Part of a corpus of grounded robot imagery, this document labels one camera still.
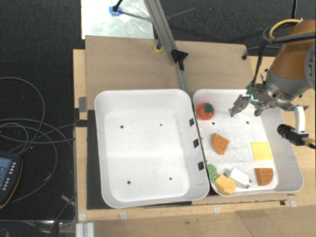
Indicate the green toy grapes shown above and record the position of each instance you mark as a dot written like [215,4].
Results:
[212,172]

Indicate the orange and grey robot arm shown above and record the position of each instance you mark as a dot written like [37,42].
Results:
[288,60]

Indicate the yellow cheese slice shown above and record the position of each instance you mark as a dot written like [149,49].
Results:
[261,151]

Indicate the orange waffle wedge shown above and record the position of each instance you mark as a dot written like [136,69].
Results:
[219,144]
[263,176]

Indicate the brown cardboard board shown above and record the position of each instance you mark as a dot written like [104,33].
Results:
[128,65]

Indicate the yellow toy corn piece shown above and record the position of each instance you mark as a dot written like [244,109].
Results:
[225,184]

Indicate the black cylinder on white bracket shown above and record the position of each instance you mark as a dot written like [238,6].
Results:
[291,133]

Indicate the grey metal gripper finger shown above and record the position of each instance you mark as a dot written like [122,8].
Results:
[261,109]
[239,105]

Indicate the white plastic tray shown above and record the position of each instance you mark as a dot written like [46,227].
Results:
[145,154]
[237,132]

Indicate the red toy tomato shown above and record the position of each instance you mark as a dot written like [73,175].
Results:
[205,112]

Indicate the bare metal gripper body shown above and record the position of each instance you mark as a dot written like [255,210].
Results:
[265,97]

